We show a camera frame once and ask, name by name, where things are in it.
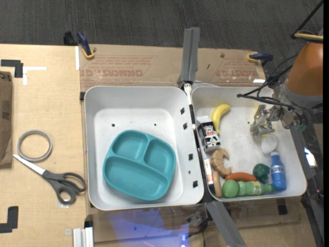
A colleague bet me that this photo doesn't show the green broccoli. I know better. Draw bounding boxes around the green broccoli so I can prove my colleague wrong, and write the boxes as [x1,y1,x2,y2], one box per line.
[252,163,271,184]

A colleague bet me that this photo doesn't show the brown cardboard board red print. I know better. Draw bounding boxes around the brown cardboard board red print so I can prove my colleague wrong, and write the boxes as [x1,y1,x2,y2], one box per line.
[79,44,301,243]

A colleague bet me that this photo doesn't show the green lime juice bottle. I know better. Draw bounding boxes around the green lime juice bottle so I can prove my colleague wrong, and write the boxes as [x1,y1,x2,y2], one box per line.
[222,179,276,199]

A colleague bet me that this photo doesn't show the grey handled scissors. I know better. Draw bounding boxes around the grey handled scissors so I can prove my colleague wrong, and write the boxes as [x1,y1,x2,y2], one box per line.
[12,154,87,205]

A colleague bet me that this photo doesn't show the orange sausage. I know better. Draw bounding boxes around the orange sausage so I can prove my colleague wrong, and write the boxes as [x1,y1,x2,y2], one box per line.
[225,172,257,183]

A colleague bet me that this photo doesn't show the white cow print milk carton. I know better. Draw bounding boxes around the white cow print milk carton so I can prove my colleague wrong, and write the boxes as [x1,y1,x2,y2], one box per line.
[196,115,221,153]

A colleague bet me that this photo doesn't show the white and red small packet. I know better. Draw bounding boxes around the white and red small packet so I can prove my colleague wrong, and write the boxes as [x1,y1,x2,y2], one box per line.
[204,157,214,189]

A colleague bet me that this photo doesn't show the yellow banana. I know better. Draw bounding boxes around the yellow banana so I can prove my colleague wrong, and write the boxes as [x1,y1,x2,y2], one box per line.
[211,103,231,135]

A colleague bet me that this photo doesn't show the tan croissant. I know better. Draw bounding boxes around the tan croissant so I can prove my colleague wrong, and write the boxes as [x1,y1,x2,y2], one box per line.
[210,148,232,178]

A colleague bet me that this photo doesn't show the teal divided plate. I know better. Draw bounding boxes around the teal divided plate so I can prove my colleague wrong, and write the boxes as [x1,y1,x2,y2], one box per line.
[102,130,177,201]

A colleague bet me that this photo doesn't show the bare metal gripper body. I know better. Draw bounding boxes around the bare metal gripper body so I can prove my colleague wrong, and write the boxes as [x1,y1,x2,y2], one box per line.
[271,104,308,131]

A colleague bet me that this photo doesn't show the white egg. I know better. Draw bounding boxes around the white egg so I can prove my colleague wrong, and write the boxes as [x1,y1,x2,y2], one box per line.
[261,134,280,154]

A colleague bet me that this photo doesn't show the blue bottle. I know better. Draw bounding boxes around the blue bottle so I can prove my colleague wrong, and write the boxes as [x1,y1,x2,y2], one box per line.
[270,151,287,191]

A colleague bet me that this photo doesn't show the brown paper bag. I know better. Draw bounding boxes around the brown paper bag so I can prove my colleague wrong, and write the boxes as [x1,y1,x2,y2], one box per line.
[0,70,14,169]

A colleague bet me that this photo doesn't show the grey tape roll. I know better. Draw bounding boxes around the grey tape roll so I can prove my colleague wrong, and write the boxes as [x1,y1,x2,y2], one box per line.
[17,129,53,163]

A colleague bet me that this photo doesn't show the white plastic tray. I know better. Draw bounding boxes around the white plastic tray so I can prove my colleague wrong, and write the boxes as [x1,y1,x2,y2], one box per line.
[84,85,205,211]
[191,86,308,202]

